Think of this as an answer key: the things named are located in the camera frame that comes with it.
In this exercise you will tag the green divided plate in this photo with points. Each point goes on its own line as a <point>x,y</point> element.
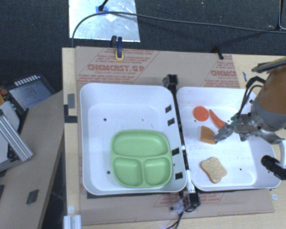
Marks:
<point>139,156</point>

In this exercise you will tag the white plastic tray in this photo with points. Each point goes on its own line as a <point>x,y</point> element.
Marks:
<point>233,156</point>
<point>124,111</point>

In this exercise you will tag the thin black and white rod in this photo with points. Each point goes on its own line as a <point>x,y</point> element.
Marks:
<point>180,128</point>

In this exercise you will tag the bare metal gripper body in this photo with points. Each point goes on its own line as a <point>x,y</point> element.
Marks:
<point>251,124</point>

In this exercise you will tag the tan bread slice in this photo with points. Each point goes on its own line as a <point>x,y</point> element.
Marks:
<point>213,169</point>

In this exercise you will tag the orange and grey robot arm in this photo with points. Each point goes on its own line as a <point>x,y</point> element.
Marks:
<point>278,92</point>

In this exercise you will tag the brown cardboard board red print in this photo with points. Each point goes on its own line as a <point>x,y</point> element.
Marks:
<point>145,63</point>

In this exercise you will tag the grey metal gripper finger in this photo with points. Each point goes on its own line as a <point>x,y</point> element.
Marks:
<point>245,135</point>
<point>222,133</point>

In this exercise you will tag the orange round disc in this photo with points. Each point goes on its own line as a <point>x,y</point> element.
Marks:
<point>201,113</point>

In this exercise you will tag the orange pizza slice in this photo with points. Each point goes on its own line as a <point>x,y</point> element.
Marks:
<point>207,135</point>

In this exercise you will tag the black cylinder on white bracket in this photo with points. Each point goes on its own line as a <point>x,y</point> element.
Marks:
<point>274,164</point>

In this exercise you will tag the orange carrot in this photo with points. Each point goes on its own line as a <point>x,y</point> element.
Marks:
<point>215,119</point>

